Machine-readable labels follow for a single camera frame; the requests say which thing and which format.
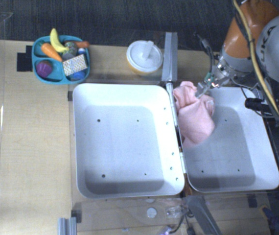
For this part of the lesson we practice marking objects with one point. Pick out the yellow cup with white lid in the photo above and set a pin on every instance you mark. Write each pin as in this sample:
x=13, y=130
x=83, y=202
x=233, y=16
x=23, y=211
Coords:
x=144, y=56

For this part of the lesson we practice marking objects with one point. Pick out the yellow banana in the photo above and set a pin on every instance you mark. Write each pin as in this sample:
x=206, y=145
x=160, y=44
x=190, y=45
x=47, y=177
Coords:
x=55, y=43

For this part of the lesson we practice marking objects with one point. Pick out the orange carrot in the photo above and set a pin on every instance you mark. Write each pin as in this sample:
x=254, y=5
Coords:
x=51, y=52

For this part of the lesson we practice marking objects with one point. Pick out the patterned white carton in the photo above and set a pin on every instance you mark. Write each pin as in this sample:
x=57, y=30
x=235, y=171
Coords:
x=75, y=64

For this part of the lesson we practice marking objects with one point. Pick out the blue divided plate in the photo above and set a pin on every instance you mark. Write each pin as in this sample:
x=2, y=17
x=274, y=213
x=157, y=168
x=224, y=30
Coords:
x=57, y=73

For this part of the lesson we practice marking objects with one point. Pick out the black cylinder on white bracket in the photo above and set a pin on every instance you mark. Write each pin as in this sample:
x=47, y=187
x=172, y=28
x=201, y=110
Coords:
x=254, y=104

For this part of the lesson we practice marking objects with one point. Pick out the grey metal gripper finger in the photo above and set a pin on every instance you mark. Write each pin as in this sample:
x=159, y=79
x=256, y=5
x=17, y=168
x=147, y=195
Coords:
x=199, y=90
x=206, y=91

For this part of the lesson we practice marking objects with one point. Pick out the white plastic tray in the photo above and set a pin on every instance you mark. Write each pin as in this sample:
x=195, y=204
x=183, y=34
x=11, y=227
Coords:
x=127, y=141
x=235, y=150

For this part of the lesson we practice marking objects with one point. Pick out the orange sausage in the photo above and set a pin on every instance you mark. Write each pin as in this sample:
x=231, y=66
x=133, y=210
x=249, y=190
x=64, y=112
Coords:
x=82, y=44

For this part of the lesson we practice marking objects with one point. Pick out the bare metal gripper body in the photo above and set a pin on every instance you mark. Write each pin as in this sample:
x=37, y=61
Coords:
x=218, y=75

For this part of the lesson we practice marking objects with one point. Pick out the pink cloth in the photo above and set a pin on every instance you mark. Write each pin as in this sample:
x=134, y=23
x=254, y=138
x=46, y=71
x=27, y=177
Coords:
x=195, y=121

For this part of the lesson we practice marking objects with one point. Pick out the blue round bottle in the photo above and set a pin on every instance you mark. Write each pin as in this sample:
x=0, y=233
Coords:
x=78, y=75

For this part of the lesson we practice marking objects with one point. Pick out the small grey can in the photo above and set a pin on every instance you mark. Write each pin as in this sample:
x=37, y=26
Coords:
x=70, y=50

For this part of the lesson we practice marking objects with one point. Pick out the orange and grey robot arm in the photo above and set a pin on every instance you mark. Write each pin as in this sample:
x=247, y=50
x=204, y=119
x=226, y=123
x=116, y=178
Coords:
x=274, y=40

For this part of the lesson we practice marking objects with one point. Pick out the small white and blue bottle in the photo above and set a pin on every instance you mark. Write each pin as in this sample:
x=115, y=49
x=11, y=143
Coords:
x=81, y=51

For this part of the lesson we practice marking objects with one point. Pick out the purple grapes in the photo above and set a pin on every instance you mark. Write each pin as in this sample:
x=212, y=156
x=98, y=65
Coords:
x=44, y=68

